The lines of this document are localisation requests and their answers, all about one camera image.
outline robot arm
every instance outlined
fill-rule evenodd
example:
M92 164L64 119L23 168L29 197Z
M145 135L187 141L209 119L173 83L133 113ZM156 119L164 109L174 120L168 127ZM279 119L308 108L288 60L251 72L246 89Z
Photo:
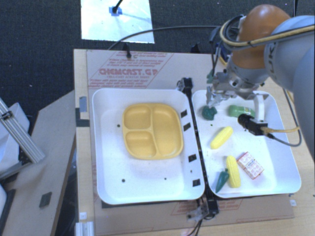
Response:
M232 51L227 68L207 88L207 104L218 105L237 95L253 99L269 76L294 93L301 131L314 159L314 16L290 18L272 5L255 7L240 21L237 41L228 37L232 21L220 31Z

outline dark gray floor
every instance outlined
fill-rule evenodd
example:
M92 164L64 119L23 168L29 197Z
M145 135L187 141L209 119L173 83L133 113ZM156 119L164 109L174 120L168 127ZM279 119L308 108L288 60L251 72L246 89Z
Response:
M149 0L153 27L221 25L263 3L292 15L293 0ZM299 0L297 15L314 15L314 0ZM0 0L0 97L19 102L29 116L73 90L75 48L107 49L111 42L81 39L80 0ZM138 51L189 52L208 29L155 33L155 44Z

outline green cylinder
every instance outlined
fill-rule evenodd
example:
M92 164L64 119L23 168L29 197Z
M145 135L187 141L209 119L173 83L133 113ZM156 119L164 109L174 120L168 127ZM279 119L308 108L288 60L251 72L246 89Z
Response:
M241 114L246 114L246 115L255 117L255 111L251 108L240 107L240 106L235 106L235 105L231 105L228 108L228 115L231 117L238 117Z

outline red and white box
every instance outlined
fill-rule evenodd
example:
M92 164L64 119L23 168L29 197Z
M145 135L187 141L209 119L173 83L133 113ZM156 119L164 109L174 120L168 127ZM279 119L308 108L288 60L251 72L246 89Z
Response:
M264 171L264 168L248 152L242 155L237 160L237 163L251 177L251 179L255 179Z

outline yellow plate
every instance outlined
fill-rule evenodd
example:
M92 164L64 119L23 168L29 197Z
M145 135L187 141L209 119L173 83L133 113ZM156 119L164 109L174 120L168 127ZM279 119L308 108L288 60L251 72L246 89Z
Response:
M168 159L183 150L183 134L176 111L165 104L142 103L127 107L123 134L128 152L139 159Z

